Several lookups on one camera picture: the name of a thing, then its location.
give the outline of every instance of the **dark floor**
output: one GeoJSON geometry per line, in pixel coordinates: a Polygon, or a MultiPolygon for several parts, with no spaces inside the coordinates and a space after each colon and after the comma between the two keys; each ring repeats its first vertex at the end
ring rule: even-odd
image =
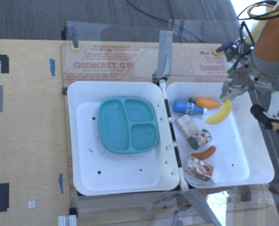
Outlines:
{"type": "MultiPolygon", "coordinates": [[[[258,1],[0,0],[0,39],[62,40],[69,22],[83,22],[91,31],[80,34],[84,40],[157,42],[158,30],[167,30],[174,19],[181,21],[175,42],[223,44],[239,36],[239,8],[258,1]],[[138,29],[131,32],[130,27],[138,29]]],[[[256,100],[267,106],[270,98],[258,94],[256,100]]],[[[263,134],[276,172],[272,184],[278,185],[272,186],[272,193],[279,198],[279,135],[265,130],[263,134]]]]}

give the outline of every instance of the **hot dog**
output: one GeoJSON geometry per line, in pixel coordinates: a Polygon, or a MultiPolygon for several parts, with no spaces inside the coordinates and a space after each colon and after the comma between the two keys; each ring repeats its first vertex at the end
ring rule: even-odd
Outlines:
{"type": "Polygon", "coordinates": [[[203,160],[206,159],[207,157],[210,157],[212,154],[214,154],[215,149],[216,149],[215,146],[211,145],[206,151],[202,153],[193,153],[191,156],[199,160],[203,160]]]}

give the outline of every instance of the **blue water bottle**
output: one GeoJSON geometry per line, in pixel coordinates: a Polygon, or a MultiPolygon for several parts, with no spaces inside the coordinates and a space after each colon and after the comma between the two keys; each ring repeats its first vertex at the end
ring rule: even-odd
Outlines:
{"type": "Polygon", "coordinates": [[[194,114],[206,114],[207,109],[206,108],[200,108],[196,106],[194,103],[190,102],[183,102],[180,100],[175,100],[173,104],[173,111],[174,112],[179,112],[179,113],[184,113],[184,114],[189,114],[189,115],[194,115],[194,114]]]}

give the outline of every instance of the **banana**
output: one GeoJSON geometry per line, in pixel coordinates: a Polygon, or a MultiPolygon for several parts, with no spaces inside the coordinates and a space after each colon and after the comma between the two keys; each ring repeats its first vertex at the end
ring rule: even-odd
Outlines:
{"type": "Polygon", "coordinates": [[[208,117],[205,120],[205,122],[211,125],[218,124],[226,119],[226,117],[229,115],[231,110],[232,110],[232,104],[231,104],[231,100],[228,98],[227,100],[225,100],[219,112],[217,114],[214,114],[213,116],[208,117]]]}

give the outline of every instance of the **teal divided plate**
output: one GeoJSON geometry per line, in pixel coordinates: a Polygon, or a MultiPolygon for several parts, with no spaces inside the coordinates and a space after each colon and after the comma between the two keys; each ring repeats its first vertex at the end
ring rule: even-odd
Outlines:
{"type": "Polygon", "coordinates": [[[158,142],[153,108],[142,99],[114,97],[98,109],[98,127],[105,147],[116,153],[140,153],[158,142]]]}

